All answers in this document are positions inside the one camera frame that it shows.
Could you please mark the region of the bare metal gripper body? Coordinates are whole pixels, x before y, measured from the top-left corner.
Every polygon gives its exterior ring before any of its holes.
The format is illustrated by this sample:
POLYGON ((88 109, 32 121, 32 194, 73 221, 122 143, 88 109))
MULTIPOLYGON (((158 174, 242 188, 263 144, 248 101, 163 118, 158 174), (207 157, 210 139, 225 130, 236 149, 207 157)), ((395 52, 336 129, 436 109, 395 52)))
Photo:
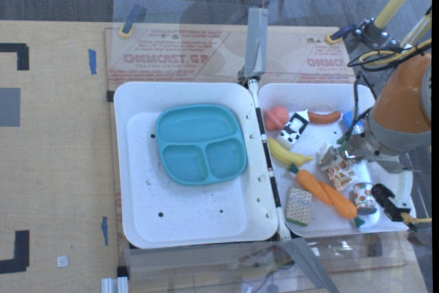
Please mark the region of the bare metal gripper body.
POLYGON ((370 162, 399 161, 398 152, 384 146, 369 132, 352 134, 346 142, 342 156, 370 162))

